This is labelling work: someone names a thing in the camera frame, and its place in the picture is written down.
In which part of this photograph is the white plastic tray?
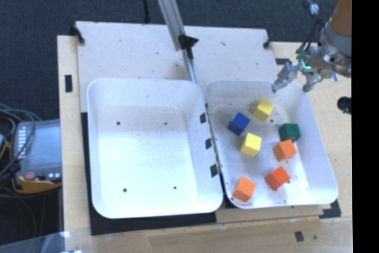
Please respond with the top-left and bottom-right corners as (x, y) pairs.
(204, 79), (339, 210)
(86, 77), (224, 220)

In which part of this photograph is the black cylinder on white bracket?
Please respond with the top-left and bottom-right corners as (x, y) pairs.
(336, 96), (353, 115)

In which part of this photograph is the orange cube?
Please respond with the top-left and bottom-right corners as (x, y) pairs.
(264, 166), (291, 191)
(231, 176), (256, 203)
(272, 139), (298, 162)

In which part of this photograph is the yellow cube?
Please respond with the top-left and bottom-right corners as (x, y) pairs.
(239, 132), (263, 158)
(252, 98), (275, 123)

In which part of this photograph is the blue cube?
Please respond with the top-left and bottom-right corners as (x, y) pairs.
(226, 111), (252, 137)

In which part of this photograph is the green cube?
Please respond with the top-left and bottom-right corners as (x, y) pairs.
(278, 123), (301, 143)

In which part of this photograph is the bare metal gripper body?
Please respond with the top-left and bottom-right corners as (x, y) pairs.
(298, 43), (353, 79)

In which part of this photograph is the pale flat board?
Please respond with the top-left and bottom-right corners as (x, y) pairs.
(75, 20), (325, 224)

